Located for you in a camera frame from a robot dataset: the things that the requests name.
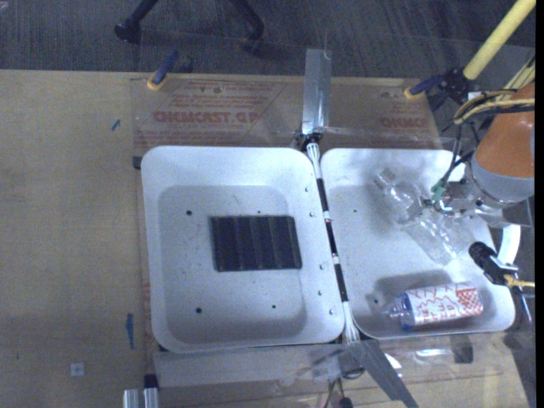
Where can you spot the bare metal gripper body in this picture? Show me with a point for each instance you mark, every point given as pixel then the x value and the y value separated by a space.
pixel 465 198

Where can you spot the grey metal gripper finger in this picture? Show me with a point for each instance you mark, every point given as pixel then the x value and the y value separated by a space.
pixel 418 211
pixel 433 204

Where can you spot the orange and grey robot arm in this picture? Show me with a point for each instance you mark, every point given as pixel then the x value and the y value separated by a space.
pixel 506 143

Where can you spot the small clear plastic bottle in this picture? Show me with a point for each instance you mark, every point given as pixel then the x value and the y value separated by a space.
pixel 395 194

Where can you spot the large clear plastic bottle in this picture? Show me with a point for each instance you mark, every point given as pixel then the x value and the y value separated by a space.
pixel 438 238

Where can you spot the white plastic tray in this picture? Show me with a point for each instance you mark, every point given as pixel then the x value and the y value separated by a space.
pixel 178 245
pixel 365 245

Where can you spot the thin black and white rod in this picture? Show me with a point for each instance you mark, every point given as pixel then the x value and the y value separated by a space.
pixel 325 211

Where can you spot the bottle with red white label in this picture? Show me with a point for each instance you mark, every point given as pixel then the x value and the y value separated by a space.
pixel 442 306

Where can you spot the black ribbed rectangular pad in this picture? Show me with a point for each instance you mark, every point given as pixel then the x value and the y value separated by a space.
pixel 255 243

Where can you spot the yellow padded pole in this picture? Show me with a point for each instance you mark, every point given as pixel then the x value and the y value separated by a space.
pixel 501 30

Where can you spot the brown cardboard board red print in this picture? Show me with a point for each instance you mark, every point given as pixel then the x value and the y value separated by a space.
pixel 212 113

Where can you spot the black chair base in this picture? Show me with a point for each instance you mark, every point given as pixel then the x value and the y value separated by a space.
pixel 238 2

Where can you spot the black cylinder on white bracket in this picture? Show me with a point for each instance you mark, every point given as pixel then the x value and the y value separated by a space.
pixel 489 259

